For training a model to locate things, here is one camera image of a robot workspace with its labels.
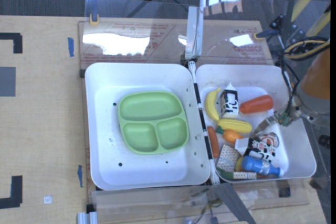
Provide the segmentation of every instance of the blue plastic bottle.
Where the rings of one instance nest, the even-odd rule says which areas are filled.
[[[261,175],[276,175],[282,174],[281,169],[274,167],[268,161],[262,159],[254,159],[250,156],[244,156],[241,167],[246,171],[253,171]]]

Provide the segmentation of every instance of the green plate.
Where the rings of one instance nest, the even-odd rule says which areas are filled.
[[[118,105],[118,118],[126,145],[139,154],[174,151],[189,139],[182,103],[168,91],[142,91],[124,96]]]

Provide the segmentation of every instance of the table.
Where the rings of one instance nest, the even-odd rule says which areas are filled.
[[[1,32],[23,37],[22,54],[13,53],[11,40],[0,40],[1,67],[16,69],[15,96],[0,97],[0,197],[10,197],[12,176],[23,178],[22,203],[0,210],[4,223],[74,223],[76,214],[86,211],[80,21],[83,18],[0,16]],[[257,223],[325,223],[316,191],[307,180],[303,184],[308,204],[252,210],[251,215]],[[244,223],[228,213],[217,217]]]

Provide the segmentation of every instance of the corn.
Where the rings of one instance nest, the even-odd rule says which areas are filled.
[[[230,129],[238,133],[249,133],[252,131],[252,125],[246,121],[224,118],[217,121],[217,126],[223,130]]]

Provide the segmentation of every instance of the white square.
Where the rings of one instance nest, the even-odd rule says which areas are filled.
[[[53,203],[53,197],[52,195],[46,195],[43,196],[43,203],[46,204],[52,204]]]

